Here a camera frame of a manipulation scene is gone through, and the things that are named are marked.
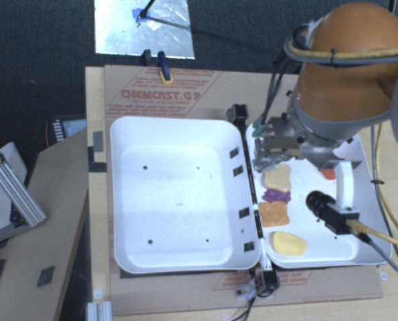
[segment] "yellow cable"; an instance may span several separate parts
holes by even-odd
[[[364,225],[363,223],[361,223],[359,220],[349,219],[349,220],[346,220],[346,224],[351,228],[352,232],[372,234],[372,235],[375,235],[376,237],[379,237],[379,238],[387,240],[395,245],[398,245],[397,239],[389,237],[388,235],[385,235],[379,231],[376,231],[375,229],[371,229],[367,225]]]
[[[306,58],[334,58],[339,60],[353,60],[353,59],[363,59],[363,58],[383,58],[398,56],[397,49],[382,49],[368,52],[323,52],[323,51],[312,51],[312,50],[302,50],[294,46],[292,41],[288,41],[288,49],[297,56]]]
[[[379,124],[379,127],[377,129],[377,139],[376,139],[376,147],[375,147],[375,153],[376,153],[376,173],[377,173],[377,178],[380,177],[380,142],[381,142],[381,133],[383,130],[383,125]],[[381,185],[378,186],[378,190],[380,193],[380,197],[381,197],[381,202],[383,204],[383,207],[386,210],[386,213],[388,214],[388,216],[390,217],[390,219],[392,220],[393,224],[396,226],[396,228],[398,228],[398,220],[396,220],[394,214],[392,213],[392,210],[389,207],[389,204],[387,203],[386,197],[383,193],[383,190],[381,188]]]

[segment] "purple food piece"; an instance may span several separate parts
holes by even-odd
[[[291,192],[288,191],[287,193],[283,193],[279,190],[267,189],[264,193],[263,199],[267,202],[282,201],[285,202],[285,204],[288,204],[288,202],[291,201]]]

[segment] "cardboard sheet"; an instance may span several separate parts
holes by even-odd
[[[106,133],[124,115],[173,118],[224,119],[233,104],[247,104],[253,122],[262,112],[270,81],[267,74],[172,70],[175,83],[164,86],[157,68],[106,66],[104,69],[106,122],[96,131]],[[288,103],[284,92],[293,88],[296,76],[286,75],[272,114],[284,112]],[[113,254],[111,168],[108,181],[108,229],[110,299],[115,316],[172,311],[235,308],[246,302],[235,297],[239,285],[247,282],[248,272],[212,272],[132,276],[120,271]],[[285,271],[281,287],[257,305],[299,304],[340,300],[380,298],[374,267],[339,267],[325,270]]]

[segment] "orange robot housing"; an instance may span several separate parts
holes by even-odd
[[[312,51],[361,53],[398,48],[398,18],[372,3],[348,3],[313,31]],[[390,109],[398,63],[334,68],[306,63],[296,100],[309,116],[329,122],[372,118]]]

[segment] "food item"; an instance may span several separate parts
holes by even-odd
[[[302,255],[307,248],[306,240],[282,231],[273,232],[270,243],[274,250],[282,255]]]
[[[320,171],[326,179],[335,180],[335,172],[333,169],[322,169]]]
[[[261,202],[261,221],[263,227],[282,226],[290,222],[285,202]]]
[[[267,202],[282,201],[288,204],[291,201],[291,192],[283,193],[276,189],[267,189],[263,195],[263,200]]]
[[[275,189],[287,193],[291,189],[290,166],[284,163],[278,168],[263,172],[263,185],[267,189]]]

